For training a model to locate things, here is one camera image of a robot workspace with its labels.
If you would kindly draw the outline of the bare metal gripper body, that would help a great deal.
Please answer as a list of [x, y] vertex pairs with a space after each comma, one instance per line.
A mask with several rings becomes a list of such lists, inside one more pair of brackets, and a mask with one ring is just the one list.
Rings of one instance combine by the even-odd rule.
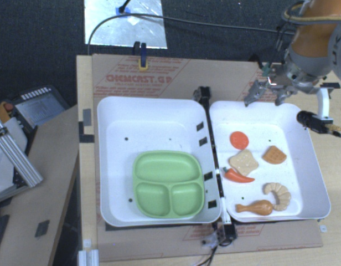
[[272, 64], [266, 87], [271, 90], [312, 91], [320, 76], [308, 74], [295, 63]]

